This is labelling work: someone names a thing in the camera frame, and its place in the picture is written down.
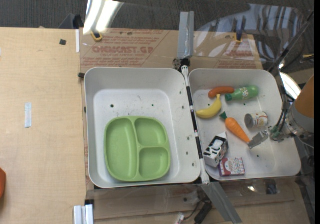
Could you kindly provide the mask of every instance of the pink snack box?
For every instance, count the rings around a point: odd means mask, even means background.
[[[245,175],[245,166],[242,157],[223,158],[218,166],[220,176]]]

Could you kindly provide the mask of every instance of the toy banana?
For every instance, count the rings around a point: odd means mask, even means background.
[[[222,108],[222,103],[220,100],[220,94],[216,96],[215,102],[208,108],[200,109],[195,112],[196,116],[199,118],[212,118],[219,113]]]

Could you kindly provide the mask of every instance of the orange object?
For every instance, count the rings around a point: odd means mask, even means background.
[[[236,119],[234,119],[233,117],[227,117],[226,112],[223,112],[220,117],[224,119],[225,127],[235,136],[246,143],[249,143],[251,141]]]
[[[0,198],[3,196],[6,187],[6,173],[0,168]]]
[[[208,96],[210,99],[213,99],[218,94],[233,94],[235,92],[235,88],[230,86],[220,86],[213,88],[211,91],[209,91]]]
[[[315,118],[315,76],[313,75],[303,87],[294,102],[296,110],[311,119]]]

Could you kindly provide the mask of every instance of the metal bracket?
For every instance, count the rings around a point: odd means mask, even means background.
[[[182,11],[179,25],[178,59],[190,59],[194,54],[194,31],[195,13]]]
[[[73,207],[73,224],[94,224],[94,206],[87,204],[86,206],[76,205]]]
[[[211,182],[208,185],[202,185],[201,188],[222,215],[224,221],[233,224],[243,223],[219,182]]]
[[[260,145],[261,143],[265,142],[269,138],[269,134],[266,130],[259,131],[256,136],[252,138],[252,140],[248,143],[250,149]]]

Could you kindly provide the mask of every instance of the green divided plate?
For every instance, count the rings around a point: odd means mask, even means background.
[[[164,125],[155,118],[125,116],[112,119],[104,131],[106,167],[117,180],[156,180],[169,171],[170,145]]]

